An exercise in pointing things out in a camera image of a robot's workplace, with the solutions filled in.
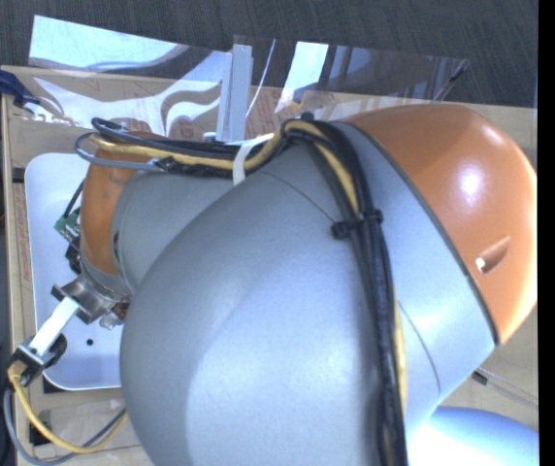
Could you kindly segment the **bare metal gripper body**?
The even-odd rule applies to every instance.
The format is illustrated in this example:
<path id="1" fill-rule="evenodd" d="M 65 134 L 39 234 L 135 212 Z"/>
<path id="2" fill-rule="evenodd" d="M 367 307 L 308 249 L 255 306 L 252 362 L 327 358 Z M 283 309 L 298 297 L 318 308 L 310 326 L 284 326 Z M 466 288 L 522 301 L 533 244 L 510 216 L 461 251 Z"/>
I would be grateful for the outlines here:
<path id="1" fill-rule="evenodd" d="M 106 276 L 102 283 L 87 272 L 65 284 L 63 293 L 80 305 L 78 316 L 85 324 L 98 322 L 105 329 L 124 322 L 131 302 L 130 290 L 118 278 Z"/>

